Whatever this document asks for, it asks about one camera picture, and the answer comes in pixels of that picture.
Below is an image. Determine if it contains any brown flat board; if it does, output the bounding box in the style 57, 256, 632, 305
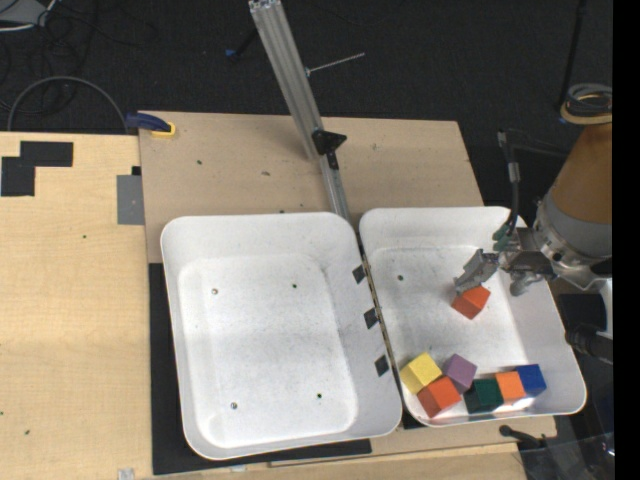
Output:
137, 111, 559, 464

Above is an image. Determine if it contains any yellow cube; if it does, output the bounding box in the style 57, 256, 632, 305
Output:
399, 351, 444, 396

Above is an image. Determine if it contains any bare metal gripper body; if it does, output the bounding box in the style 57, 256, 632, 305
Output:
497, 226, 610, 291

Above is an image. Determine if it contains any orange cube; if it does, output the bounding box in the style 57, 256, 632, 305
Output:
494, 370, 528, 403

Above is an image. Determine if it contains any blue cube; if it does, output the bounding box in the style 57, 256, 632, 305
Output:
514, 363, 548, 398

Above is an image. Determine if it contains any white plastic tray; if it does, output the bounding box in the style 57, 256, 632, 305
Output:
159, 211, 404, 462
358, 205, 587, 428

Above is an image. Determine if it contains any red-orange cube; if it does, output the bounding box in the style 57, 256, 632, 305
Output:
416, 375, 463, 419
451, 285, 492, 321

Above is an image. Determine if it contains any purple cube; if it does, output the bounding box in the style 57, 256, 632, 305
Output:
441, 353, 478, 394

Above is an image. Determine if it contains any dark green cube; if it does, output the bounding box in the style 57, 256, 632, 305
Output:
463, 378, 504, 415

